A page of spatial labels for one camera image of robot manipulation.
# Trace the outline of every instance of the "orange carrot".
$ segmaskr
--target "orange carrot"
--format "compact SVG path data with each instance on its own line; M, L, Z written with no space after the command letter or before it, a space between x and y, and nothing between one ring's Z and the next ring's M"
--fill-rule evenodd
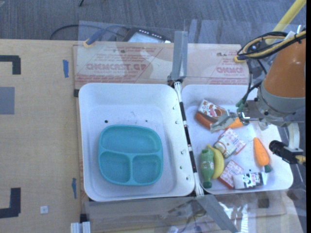
M254 137L254 151L256 159L259 163L259 165L264 166L265 172L270 172L271 169L268 166L270 163L269 155L267 153L266 148L263 146L263 144L260 142L260 140L257 137Z
M227 128L238 128L238 127L241 127L243 126L242 122L240 121L240 119L237 117L236 119L234 119L233 123L231 123L228 127L226 127L225 129Z

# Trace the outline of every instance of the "blue plate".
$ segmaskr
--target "blue plate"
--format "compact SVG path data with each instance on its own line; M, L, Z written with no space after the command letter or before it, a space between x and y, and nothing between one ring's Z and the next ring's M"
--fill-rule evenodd
M161 139L146 127L108 126L99 138L98 163L102 176L114 184L153 184L163 170Z

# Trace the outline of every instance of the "blue tape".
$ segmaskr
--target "blue tape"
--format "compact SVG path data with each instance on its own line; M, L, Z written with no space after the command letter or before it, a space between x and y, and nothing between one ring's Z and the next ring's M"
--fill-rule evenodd
M74 198L76 199L77 198L77 185L76 185L76 179L75 178L72 178L71 187L73 189Z
M69 66L68 66L68 61L67 60L63 60L63 70L64 70L64 75L65 78L69 77Z

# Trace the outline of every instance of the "white tray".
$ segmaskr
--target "white tray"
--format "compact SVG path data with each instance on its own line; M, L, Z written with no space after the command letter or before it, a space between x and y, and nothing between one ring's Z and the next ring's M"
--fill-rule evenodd
M203 184L203 177L199 170L201 150L208 143L213 145L223 130L211 133L209 129L198 123L194 118L197 108L202 99L207 99L214 104L235 112L237 109L235 104L244 96L246 90L247 86L245 85L187 85L182 89L182 99L189 127L189 135L201 184ZM255 96L256 90L249 95L248 99L251 100ZM244 168L245 173L263 171L263 168L258 166L254 159L253 138L257 136L268 150L270 157L272 171L267 174L267 184L248 190L237 190L229 189L219 180L214 179L212 180L212 188L206 189L207 192L212 194L230 194L246 191L271 191L288 189L292 185L293 174L290 165L269 150L271 141L281 140L277 126L269 125L268 129L262 131L258 126L258 122L253 121L247 126L234 129L234 132L246 142L246 146L238 154L233 154L225 159L225 165L230 160L234 160Z
M180 197L194 190L186 134L177 93L164 84L88 83L79 91L83 173L94 201ZM148 127L163 146L163 172L152 185L125 186L100 174L97 151L101 131L114 124Z

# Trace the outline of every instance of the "toy banana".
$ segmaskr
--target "toy banana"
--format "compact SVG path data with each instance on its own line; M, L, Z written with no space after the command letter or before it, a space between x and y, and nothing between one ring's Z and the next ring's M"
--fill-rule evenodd
M214 152L214 174L212 179L217 179L225 168L224 156L220 150L213 148L210 144L207 144L207 148Z

